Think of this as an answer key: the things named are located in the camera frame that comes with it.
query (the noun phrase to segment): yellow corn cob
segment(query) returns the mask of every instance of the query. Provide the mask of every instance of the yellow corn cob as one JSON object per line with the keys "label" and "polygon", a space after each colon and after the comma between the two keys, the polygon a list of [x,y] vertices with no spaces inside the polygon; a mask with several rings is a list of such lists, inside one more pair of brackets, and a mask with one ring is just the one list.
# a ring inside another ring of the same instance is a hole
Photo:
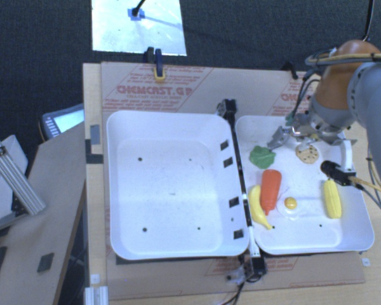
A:
{"label": "yellow corn cob", "polygon": [[248,193],[248,203],[250,204],[251,217],[259,224],[264,225],[267,229],[272,229],[272,226],[267,222],[267,217],[262,211],[260,205],[261,187],[253,186]]}
{"label": "yellow corn cob", "polygon": [[327,180],[323,186],[324,200],[326,202],[326,209],[328,215],[332,219],[338,219],[342,216],[342,205],[340,203],[340,196],[338,195],[337,186],[335,181]]}

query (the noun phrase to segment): blue tape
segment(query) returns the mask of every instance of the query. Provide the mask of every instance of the blue tape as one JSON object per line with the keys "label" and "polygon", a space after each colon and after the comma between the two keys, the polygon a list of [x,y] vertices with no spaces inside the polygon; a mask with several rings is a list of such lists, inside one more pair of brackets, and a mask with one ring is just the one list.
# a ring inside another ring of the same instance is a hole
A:
{"label": "blue tape", "polygon": [[128,12],[128,16],[131,20],[134,20],[134,21],[141,21],[141,19],[144,19],[145,18],[145,13],[144,13],[144,10],[140,8],[140,10],[138,11],[138,15],[136,17],[133,16],[133,9],[134,8],[131,8],[131,9],[127,9],[127,12]]}

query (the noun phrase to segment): toy carrot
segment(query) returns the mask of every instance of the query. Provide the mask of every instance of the toy carrot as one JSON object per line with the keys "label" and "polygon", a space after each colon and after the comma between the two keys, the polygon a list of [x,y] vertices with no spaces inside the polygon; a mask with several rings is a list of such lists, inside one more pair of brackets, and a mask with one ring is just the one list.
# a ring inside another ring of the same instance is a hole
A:
{"label": "toy carrot", "polygon": [[260,204],[265,215],[275,208],[281,179],[282,175],[277,170],[265,170],[262,173]]}

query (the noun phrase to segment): yellow toy banana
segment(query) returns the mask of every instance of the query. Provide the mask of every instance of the yellow toy banana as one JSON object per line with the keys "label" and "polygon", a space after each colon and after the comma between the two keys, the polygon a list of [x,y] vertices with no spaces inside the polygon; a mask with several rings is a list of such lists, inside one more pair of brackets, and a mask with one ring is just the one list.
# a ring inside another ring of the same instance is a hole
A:
{"label": "yellow toy banana", "polygon": [[272,226],[267,222],[267,217],[262,211],[260,205],[261,187],[253,186],[248,193],[248,203],[250,204],[251,217],[259,224],[264,225],[267,229],[272,229]]}

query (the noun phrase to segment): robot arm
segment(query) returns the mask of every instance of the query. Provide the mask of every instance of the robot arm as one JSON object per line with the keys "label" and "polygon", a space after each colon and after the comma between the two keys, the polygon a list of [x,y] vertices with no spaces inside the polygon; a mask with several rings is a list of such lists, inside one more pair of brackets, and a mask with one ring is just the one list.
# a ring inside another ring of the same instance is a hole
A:
{"label": "robot arm", "polygon": [[[312,103],[325,122],[340,122],[343,128],[349,124],[346,112],[316,105],[316,99]],[[370,151],[381,178],[381,64],[367,63],[356,69],[347,87],[347,105],[352,119],[367,130]]]}
{"label": "robot arm", "polygon": [[[280,146],[290,135],[303,141],[310,142],[316,137],[337,144],[341,142],[339,133],[358,121],[367,130],[370,151],[381,178],[381,62],[370,60],[374,53],[381,57],[375,46],[364,41],[349,41],[340,46],[333,54],[336,61],[322,73],[309,110],[293,114],[291,128],[279,128],[268,143],[269,149]],[[362,54],[368,55],[365,63],[344,60],[347,55]]]}

